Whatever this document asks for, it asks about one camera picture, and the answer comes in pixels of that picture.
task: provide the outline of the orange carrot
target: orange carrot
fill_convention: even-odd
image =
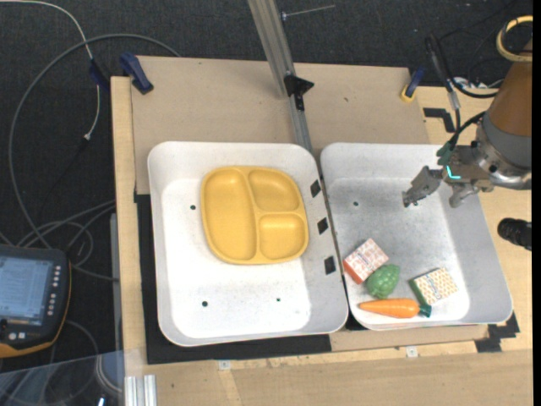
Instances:
[[[418,314],[430,317],[430,305],[419,305],[409,298],[377,299],[362,302],[358,305],[361,310],[370,311],[380,315],[388,315],[399,319],[409,319]]]

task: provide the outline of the black corner bracket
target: black corner bracket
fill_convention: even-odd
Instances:
[[[505,325],[489,325],[489,337],[483,340],[476,340],[475,347],[479,353],[501,352],[501,339],[516,338],[516,334],[520,331],[516,322],[515,312],[513,312]]]
[[[311,81],[303,80],[296,75],[288,74],[284,77],[284,85],[288,96],[294,95],[295,107],[299,111],[304,111],[303,95],[314,87]]]

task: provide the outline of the black bracket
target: black bracket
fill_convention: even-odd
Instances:
[[[455,133],[455,124],[451,115],[444,108],[423,108],[424,116],[427,118],[441,118],[445,125],[445,131]]]
[[[295,107],[303,112],[304,101],[303,95],[314,87],[314,83],[311,81],[303,80],[296,75],[288,74],[284,77],[284,85],[286,86],[286,92],[288,96],[294,95]]]
[[[515,312],[507,320],[505,325],[489,325],[489,337],[483,340],[476,340],[475,347],[479,353],[482,352],[501,352],[500,341],[502,338],[516,338],[516,334],[521,330],[516,322]]]

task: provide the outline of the digital display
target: digital display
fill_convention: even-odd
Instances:
[[[0,256],[0,319],[40,325],[52,263]]]

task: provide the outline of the wooden table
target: wooden table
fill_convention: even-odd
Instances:
[[[251,85],[254,80],[261,80],[261,74],[265,80],[265,73],[260,71],[266,70],[262,69],[266,63],[231,61],[225,62],[224,67],[224,62],[202,62],[206,65],[206,74],[198,73],[199,87],[190,86],[196,92],[198,88],[205,88],[208,81],[205,77],[212,77],[212,80],[216,81],[216,73],[227,73],[229,68],[238,68],[238,65],[248,65],[243,68],[253,69],[249,72],[252,77]],[[163,62],[156,63],[156,58],[148,58],[143,63],[151,80],[151,75],[159,75],[152,73],[153,68],[163,70],[160,66]],[[179,64],[187,71],[197,70],[200,66],[200,63],[197,64],[193,59],[182,59]],[[239,72],[241,75],[246,74],[245,71]],[[410,118],[414,116],[414,121],[407,122],[406,125],[413,129],[415,134],[409,135],[406,142],[442,144],[448,139],[439,119],[424,119],[421,113],[421,107],[449,108],[444,89],[422,87],[418,89],[416,101],[409,106],[396,103],[401,86],[407,81],[408,74],[405,69],[297,65],[297,72],[299,76],[309,74],[312,79],[315,77],[316,86],[318,81],[320,85],[328,86],[319,92],[312,104],[309,98],[314,93],[310,91],[305,97],[309,122],[313,122],[310,117],[316,115],[313,117],[315,126],[310,127],[316,148],[325,144],[325,137],[321,138],[320,134],[334,131],[329,135],[333,138],[340,130],[344,131],[343,127],[329,126],[325,118],[333,118],[332,112],[336,111],[336,107],[339,107],[341,116],[345,116],[349,123],[352,122],[352,116],[362,117],[364,114],[365,126],[358,131],[366,138],[369,132],[367,128],[371,130],[368,142],[399,142],[392,140],[392,134],[399,135],[404,132],[403,129],[392,128],[396,125],[385,120],[378,121],[378,112],[391,112],[386,107],[404,107],[400,108],[401,115]],[[243,76],[238,76],[238,80],[243,80]],[[216,86],[219,91],[214,91],[215,95],[210,95],[210,99],[218,100],[210,107],[221,112],[227,92],[220,91],[220,83],[213,84],[213,89],[216,89]],[[349,89],[347,95],[342,95],[344,89]],[[137,115],[137,111],[143,106],[132,97],[132,90],[128,78],[112,78],[123,345],[127,376],[156,375],[158,404],[345,405],[363,401],[419,405],[433,404],[436,399],[441,404],[453,405],[533,404],[531,253],[504,241],[496,233],[496,226],[504,217],[531,220],[530,191],[496,189],[491,194],[481,195],[487,223],[511,290],[518,326],[521,329],[515,338],[501,340],[503,352],[477,352],[473,340],[489,335],[486,326],[445,326],[399,332],[342,330],[331,334],[330,353],[235,360],[230,363],[228,370],[220,370],[214,360],[147,365],[137,211],[134,204],[134,186],[139,184],[136,183],[135,157],[139,153],[134,149],[134,115]],[[338,99],[337,90],[341,92]],[[246,95],[245,98],[248,99],[244,101],[249,102],[250,97],[253,98]],[[189,105],[190,101],[195,100],[183,99],[183,104]],[[461,101],[464,118],[483,111],[489,105],[488,100],[472,100],[465,96],[461,96]],[[378,102],[382,104],[381,109],[380,106],[374,109],[374,104]],[[266,109],[276,104],[273,102],[265,105],[260,102],[260,105]],[[355,136],[354,131],[353,135],[351,130],[348,133],[350,137]],[[465,132],[462,137],[463,140],[471,140],[473,133]],[[412,345],[416,346],[416,358],[407,357],[407,352],[412,351],[407,346]]]

